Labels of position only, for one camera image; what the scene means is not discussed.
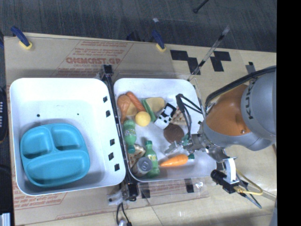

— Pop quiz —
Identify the white plastic tray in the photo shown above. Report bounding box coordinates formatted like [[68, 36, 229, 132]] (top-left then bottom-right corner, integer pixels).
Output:
[[8, 77, 127, 196], [113, 77, 218, 183]]

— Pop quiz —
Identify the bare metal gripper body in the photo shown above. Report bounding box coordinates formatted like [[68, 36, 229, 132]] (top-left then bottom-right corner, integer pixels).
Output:
[[184, 134, 227, 162]]

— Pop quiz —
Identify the thin black rod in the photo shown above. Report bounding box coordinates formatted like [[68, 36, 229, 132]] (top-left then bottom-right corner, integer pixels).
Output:
[[103, 73, 133, 191]]

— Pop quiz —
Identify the black block with wires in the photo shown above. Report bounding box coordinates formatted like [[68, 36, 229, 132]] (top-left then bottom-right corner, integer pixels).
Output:
[[121, 182, 140, 201], [100, 64, 114, 78]]

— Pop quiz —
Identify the green bottle yellow label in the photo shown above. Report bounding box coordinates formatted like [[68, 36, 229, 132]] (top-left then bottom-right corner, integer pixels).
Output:
[[143, 140, 161, 179]]

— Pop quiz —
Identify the yellow and green sandwich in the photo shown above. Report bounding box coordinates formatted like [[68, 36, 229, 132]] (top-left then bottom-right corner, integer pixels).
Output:
[[141, 97, 166, 122]]

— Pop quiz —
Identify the pizza slice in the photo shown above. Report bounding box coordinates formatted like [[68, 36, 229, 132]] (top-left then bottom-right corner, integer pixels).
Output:
[[127, 144, 147, 169], [169, 107, 189, 126]]

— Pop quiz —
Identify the brown biscuit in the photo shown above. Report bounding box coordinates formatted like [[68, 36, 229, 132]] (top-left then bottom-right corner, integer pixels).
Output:
[[163, 123, 185, 144]]

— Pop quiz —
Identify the brown cardboard board red print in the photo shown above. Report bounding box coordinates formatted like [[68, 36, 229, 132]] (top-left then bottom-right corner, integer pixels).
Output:
[[3, 32, 277, 226]]

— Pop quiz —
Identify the blue divided plate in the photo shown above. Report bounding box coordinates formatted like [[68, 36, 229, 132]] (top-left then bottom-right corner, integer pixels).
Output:
[[19, 123, 91, 188]]

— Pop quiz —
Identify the small grey can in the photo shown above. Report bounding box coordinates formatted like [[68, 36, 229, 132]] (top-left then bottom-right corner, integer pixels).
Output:
[[131, 156, 153, 178]]

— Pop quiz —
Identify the yellow ball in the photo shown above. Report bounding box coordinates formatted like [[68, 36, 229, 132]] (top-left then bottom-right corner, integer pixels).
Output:
[[135, 111, 151, 128]]

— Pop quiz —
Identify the orange sausage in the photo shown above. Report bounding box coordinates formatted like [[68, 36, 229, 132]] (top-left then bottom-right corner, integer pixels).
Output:
[[126, 91, 147, 113]]

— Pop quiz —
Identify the brown chicken drumstick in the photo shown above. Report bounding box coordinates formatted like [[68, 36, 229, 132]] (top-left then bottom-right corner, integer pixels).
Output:
[[117, 94, 131, 124]]

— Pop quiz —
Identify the orange carrot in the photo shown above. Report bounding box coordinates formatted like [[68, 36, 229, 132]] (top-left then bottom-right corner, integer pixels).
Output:
[[159, 153, 196, 168]]

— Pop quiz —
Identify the yellow chip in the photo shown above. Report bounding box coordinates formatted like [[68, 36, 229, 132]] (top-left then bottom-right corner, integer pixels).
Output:
[[126, 102, 139, 117]]

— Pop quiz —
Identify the black cylinder on white bracket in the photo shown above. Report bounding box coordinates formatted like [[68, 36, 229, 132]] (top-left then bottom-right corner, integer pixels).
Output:
[[210, 157, 241, 194]]

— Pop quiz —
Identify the green bottle white label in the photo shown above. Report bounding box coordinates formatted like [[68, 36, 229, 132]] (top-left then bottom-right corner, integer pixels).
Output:
[[122, 119, 137, 154]]

